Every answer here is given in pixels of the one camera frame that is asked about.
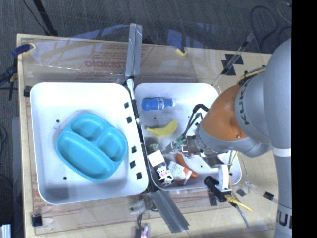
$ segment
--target gray floor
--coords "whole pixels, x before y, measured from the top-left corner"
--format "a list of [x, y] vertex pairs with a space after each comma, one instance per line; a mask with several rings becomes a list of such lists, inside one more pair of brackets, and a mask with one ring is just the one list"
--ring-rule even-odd
[[[292, 0], [41, 0], [59, 36], [115, 26], [141, 24], [144, 42], [169, 44], [168, 30], [181, 32], [199, 40], [207, 48], [236, 48], [234, 39], [213, 40], [200, 25], [217, 25], [222, 29], [253, 32], [258, 47], [250, 51], [271, 54], [284, 40], [291, 37]], [[43, 23], [32, 0], [0, 0], [0, 74], [13, 64], [11, 51], [17, 33], [44, 35]], [[107, 40], [121, 40], [125, 35], [110, 35]], [[195, 42], [186, 45], [194, 46]], [[12, 186], [13, 144], [12, 119], [18, 116], [17, 90], [9, 100], [9, 83], [0, 90], [0, 125], [2, 152], [0, 155], [0, 224], [13, 223]]]

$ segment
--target sausage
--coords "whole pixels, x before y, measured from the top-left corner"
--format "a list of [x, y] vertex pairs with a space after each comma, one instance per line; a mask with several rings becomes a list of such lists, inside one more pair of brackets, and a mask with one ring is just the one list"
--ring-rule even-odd
[[181, 155], [180, 153], [176, 154], [176, 162], [180, 165], [182, 165], [183, 167], [189, 169], [192, 171], [192, 174], [190, 175], [190, 178], [194, 178], [196, 179], [198, 177], [198, 173], [195, 172], [194, 170], [192, 170], [191, 168], [189, 168], [184, 160], [183, 155]]

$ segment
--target copper-colored arm cover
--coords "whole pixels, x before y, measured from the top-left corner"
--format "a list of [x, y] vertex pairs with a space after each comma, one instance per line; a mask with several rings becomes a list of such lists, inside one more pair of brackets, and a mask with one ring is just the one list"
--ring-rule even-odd
[[207, 134], [226, 141], [247, 137], [234, 112], [234, 103], [240, 88], [240, 85], [229, 87], [212, 104], [202, 121], [202, 127]]

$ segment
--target yellow banana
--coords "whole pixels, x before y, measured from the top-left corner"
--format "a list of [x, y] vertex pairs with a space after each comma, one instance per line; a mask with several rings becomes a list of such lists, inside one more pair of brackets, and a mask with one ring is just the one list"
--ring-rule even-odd
[[169, 136], [173, 134], [176, 131], [176, 128], [177, 128], [177, 121], [173, 120], [167, 126], [163, 128], [146, 127], [146, 130], [152, 132], [152, 134], [156, 137], [165, 137], [165, 136]]

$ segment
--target toy banana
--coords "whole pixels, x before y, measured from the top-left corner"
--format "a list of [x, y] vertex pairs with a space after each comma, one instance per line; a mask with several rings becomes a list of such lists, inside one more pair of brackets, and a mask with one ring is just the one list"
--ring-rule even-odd
[[156, 137], [165, 137], [165, 136], [169, 136], [173, 134], [176, 131], [176, 128], [177, 128], [177, 121], [173, 120], [167, 126], [163, 128], [146, 127], [146, 130], [152, 132], [152, 134]]

